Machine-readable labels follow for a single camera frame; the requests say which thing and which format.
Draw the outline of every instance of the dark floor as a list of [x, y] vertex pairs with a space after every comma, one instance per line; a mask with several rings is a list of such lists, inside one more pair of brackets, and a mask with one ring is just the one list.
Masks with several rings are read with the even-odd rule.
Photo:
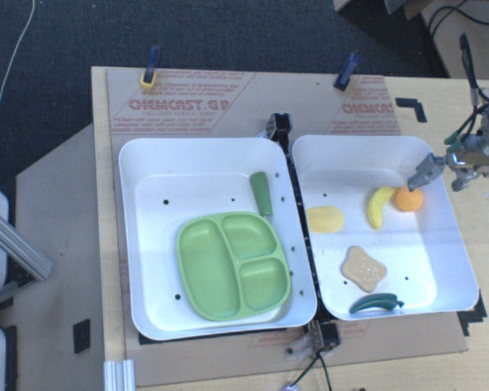
[[[90, 67], [142, 67], [152, 44], [163, 68], [356, 72], [445, 77], [426, 55], [425, 27], [382, 0], [36, 0], [0, 110], [0, 189], [92, 122]], [[31, 0], [0, 0], [0, 86]]]

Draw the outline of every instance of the green plate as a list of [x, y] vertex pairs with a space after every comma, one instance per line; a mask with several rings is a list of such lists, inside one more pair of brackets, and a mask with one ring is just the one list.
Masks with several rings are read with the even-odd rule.
[[187, 222], [176, 240], [192, 306], [214, 321], [243, 319], [281, 305], [290, 292], [279, 239], [255, 213], [219, 213]]

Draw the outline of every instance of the green cucumber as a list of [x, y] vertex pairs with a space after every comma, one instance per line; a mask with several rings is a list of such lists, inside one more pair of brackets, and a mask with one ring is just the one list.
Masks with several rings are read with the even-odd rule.
[[397, 296], [390, 292], [379, 292], [361, 297], [350, 307], [350, 313], [379, 307], [385, 310], [393, 310], [396, 306], [402, 307], [404, 303], [397, 299]]

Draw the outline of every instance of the orange fruit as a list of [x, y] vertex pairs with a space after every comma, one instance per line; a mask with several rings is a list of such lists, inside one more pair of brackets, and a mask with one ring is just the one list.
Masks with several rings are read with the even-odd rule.
[[394, 201], [402, 211], [414, 212], [422, 206], [422, 203], [424, 203], [424, 196], [418, 188], [409, 191], [408, 187], [400, 187], [397, 190]]

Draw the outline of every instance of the wooden table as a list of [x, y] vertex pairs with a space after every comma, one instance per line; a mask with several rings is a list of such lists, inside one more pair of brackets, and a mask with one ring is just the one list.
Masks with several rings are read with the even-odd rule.
[[[95, 155], [99, 206], [99, 239], [106, 360], [126, 358], [118, 260], [115, 195], [108, 115], [106, 68], [92, 68]], [[387, 77], [391, 98], [418, 99], [428, 118], [418, 123], [409, 108], [395, 108], [402, 134], [424, 139], [439, 154], [443, 140], [469, 115], [469, 86], [464, 80]], [[489, 88], [489, 81], [481, 81]], [[454, 174], [443, 174], [446, 187]], [[409, 358], [386, 362], [334, 367], [330, 370], [333, 389], [353, 390], [474, 390], [489, 389], [489, 178], [470, 183], [468, 190], [448, 190], [460, 232], [468, 250], [488, 317], [484, 323], [471, 324], [468, 352], [433, 357]], [[147, 387], [145, 390], [265, 390], [282, 389], [298, 372], [279, 372], [259, 376], [240, 376], [220, 380]], [[325, 389], [321, 368], [312, 369], [301, 382], [303, 389]]]

